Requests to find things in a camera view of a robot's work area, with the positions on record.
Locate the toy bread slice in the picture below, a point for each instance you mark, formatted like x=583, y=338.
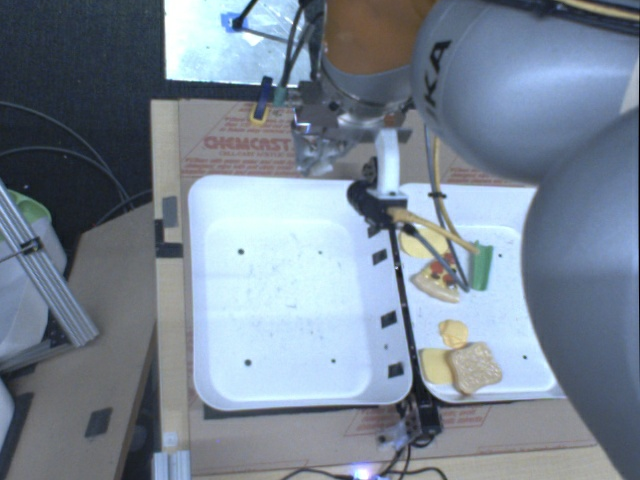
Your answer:
x=474, y=368

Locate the yellow round biscuit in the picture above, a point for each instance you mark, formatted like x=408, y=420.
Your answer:
x=415, y=245

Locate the yellow toy cheese slice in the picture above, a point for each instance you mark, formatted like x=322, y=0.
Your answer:
x=434, y=366

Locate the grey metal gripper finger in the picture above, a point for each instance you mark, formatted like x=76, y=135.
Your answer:
x=303, y=153
x=325, y=158

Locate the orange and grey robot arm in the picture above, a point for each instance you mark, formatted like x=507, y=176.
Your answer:
x=505, y=83

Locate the black cylinder on white bracket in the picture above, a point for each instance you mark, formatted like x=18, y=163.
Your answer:
x=388, y=168

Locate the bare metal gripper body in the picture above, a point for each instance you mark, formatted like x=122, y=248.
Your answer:
x=320, y=115

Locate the thin black rod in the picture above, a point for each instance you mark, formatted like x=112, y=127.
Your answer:
x=407, y=318

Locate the green toy vegetable stick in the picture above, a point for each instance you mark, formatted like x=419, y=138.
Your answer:
x=481, y=268

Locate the brown cardboard board red print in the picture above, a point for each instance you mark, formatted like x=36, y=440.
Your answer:
x=300, y=443

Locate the white plastic tray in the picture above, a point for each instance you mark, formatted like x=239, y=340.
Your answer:
x=290, y=308
x=500, y=318

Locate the small yellow toy crisp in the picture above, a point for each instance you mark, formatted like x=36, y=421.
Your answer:
x=453, y=333

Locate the toy pizza slice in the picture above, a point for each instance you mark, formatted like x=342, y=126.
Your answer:
x=436, y=284

